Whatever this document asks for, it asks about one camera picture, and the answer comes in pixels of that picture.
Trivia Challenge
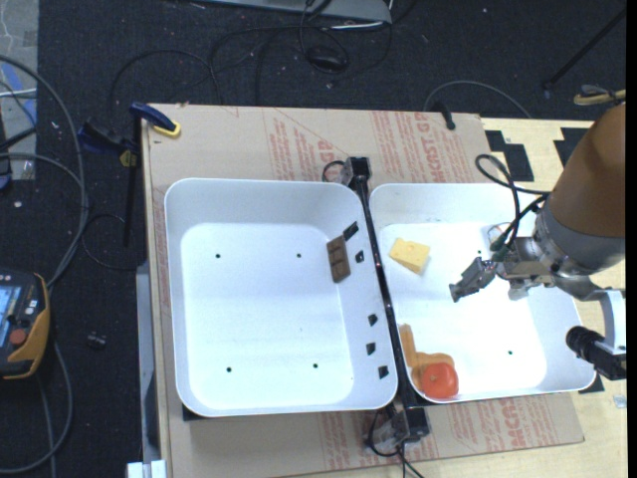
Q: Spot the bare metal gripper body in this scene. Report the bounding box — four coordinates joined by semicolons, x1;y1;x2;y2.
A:
497;236;556;288

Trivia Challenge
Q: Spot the white plastic tray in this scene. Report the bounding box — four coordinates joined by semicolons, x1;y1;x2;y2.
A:
368;181;598;405
163;176;400;419

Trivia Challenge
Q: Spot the yellow cheese wedge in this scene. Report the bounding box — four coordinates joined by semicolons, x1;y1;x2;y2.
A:
387;237;432;275

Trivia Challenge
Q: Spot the thin black rod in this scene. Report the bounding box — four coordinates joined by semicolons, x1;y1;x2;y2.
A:
353;175;418;409

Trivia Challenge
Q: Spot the pale orange toy piece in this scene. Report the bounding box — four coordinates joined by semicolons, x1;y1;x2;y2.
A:
398;323;457;385

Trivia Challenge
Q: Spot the red tomato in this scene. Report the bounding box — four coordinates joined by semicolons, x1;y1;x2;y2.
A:
420;361;461;400

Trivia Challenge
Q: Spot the brown chocolate bar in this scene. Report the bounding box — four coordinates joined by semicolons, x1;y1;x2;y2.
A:
325;235;353;284

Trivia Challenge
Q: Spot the brown cardboard board, red print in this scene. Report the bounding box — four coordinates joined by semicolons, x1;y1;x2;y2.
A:
142;102;586;473

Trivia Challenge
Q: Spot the black cylinder on white bracket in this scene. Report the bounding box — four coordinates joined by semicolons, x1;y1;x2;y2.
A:
565;289;627;381

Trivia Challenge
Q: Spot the black block with thin wires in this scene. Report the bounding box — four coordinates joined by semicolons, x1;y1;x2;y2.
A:
366;404;432;456
340;155;372;186

